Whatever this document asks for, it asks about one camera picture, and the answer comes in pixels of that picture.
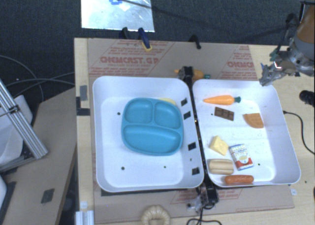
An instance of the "dark gray carpet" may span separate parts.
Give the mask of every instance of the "dark gray carpet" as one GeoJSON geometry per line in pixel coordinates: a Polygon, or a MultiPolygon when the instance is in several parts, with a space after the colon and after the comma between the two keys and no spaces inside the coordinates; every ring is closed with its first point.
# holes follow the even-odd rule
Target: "dark gray carpet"
{"type": "MultiPolygon", "coordinates": [[[[296,0],[151,2],[156,30],[149,33],[152,40],[187,41],[196,34],[201,42],[277,44],[287,14],[298,15],[300,10],[296,0]]],[[[81,29],[80,13],[80,0],[0,0],[0,55],[24,63],[40,78],[72,72],[75,37],[118,37],[117,31],[81,29]]],[[[32,77],[19,65],[0,58],[0,78],[9,84],[32,77]]],[[[73,76],[65,80],[73,81],[73,76]]],[[[16,94],[29,85],[9,89],[16,94]]],[[[70,87],[44,84],[45,98],[70,87]]],[[[25,96],[32,108],[41,99],[38,88],[25,96]]]]}

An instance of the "orange carrot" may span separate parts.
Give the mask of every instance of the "orange carrot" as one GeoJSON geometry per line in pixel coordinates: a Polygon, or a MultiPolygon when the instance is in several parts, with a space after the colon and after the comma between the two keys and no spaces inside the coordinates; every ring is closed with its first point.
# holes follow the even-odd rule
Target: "orange carrot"
{"type": "Polygon", "coordinates": [[[231,105],[234,102],[240,102],[240,97],[233,98],[232,96],[215,96],[206,98],[203,100],[206,103],[218,104],[218,105],[231,105]]]}

